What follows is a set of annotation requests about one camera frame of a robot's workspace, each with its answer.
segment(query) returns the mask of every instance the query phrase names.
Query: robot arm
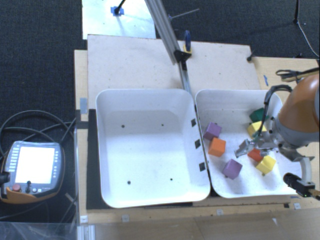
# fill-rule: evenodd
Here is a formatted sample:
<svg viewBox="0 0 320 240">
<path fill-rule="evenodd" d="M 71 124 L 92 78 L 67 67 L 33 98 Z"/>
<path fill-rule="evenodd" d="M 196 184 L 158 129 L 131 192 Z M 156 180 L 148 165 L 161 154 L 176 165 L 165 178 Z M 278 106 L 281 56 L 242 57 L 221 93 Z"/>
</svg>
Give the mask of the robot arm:
<svg viewBox="0 0 320 240">
<path fill-rule="evenodd" d="M 277 149 L 292 162 L 301 164 L 302 177 L 287 173 L 283 177 L 284 182 L 303 197 L 320 199 L 320 192 L 314 190 L 315 184 L 311 179 L 310 160 L 314 157 L 305 157 L 297 152 L 298 148 L 311 142 L 319 142 L 319 73 L 302 79 L 291 91 L 277 117 L 272 118 L 271 129 L 258 131 L 253 140 L 246 139 L 235 151 L 235 156 L 238 158 L 253 148 L 260 149 L 261 155 L 265 156 L 268 150 Z"/>
</svg>

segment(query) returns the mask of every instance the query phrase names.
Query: purple cube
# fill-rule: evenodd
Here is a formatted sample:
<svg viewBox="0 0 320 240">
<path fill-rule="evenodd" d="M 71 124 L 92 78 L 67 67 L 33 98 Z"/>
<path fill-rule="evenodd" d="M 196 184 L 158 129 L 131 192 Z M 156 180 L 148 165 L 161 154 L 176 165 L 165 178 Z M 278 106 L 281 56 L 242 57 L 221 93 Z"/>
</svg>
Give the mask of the purple cube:
<svg viewBox="0 0 320 240">
<path fill-rule="evenodd" d="M 213 138 L 219 138 L 221 129 L 222 127 L 217 125 L 216 123 L 209 122 L 204 131 L 203 137 L 209 141 L 212 141 Z"/>
<path fill-rule="evenodd" d="M 226 163 L 222 173 L 228 178 L 234 180 L 236 177 L 238 177 L 241 168 L 241 163 L 238 163 L 237 161 L 231 159 L 229 162 Z"/>
</svg>

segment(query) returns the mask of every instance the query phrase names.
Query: green cube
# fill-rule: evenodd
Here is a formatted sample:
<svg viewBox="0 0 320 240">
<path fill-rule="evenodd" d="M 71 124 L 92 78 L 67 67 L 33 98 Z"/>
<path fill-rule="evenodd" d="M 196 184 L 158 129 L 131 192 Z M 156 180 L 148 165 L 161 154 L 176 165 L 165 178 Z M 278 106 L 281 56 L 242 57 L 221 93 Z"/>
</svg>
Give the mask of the green cube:
<svg viewBox="0 0 320 240">
<path fill-rule="evenodd" d="M 264 115 L 264 108 L 259 108 L 255 111 L 253 111 L 251 114 L 250 114 L 250 119 L 253 123 L 256 123 L 256 122 L 259 122 L 259 121 L 262 121 L 262 117 Z"/>
</svg>

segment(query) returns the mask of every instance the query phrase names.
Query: blue clamp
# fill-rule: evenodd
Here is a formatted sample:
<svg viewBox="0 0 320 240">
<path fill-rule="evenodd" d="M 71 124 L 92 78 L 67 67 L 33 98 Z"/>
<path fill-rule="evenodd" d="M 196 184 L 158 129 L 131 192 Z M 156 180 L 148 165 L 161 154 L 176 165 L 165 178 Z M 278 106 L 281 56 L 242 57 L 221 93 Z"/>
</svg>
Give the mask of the blue clamp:
<svg viewBox="0 0 320 240">
<path fill-rule="evenodd" d="M 118 8 L 118 6 L 111 7 L 111 13 L 113 14 L 113 16 L 120 17 L 121 15 L 125 15 L 125 10 L 123 8 L 120 8 L 119 13 L 116 14 L 115 9 L 117 9 L 117 8 Z"/>
<path fill-rule="evenodd" d="M 186 30 L 184 32 L 184 41 L 185 41 L 185 45 L 183 46 L 183 50 L 185 53 L 192 53 L 191 50 L 191 34 L 189 30 Z"/>
</svg>

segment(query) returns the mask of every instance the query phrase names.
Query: red emergency stop button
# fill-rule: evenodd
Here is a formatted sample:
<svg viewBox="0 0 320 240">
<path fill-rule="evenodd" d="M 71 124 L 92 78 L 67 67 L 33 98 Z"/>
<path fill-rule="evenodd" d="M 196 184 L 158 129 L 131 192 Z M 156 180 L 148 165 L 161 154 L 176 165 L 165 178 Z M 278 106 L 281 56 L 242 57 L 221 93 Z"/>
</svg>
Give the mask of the red emergency stop button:
<svg viewBox="0 0 320 240">
<path fill-rule="evenodd" d="M 12 191 L 14 191 L 14 192 L 20 192 L 20 191 L 21 191 L 21 186 L 20 186 L 20 184 L 15 183 L 15 184 L 12 186 Z"/>
</svg>

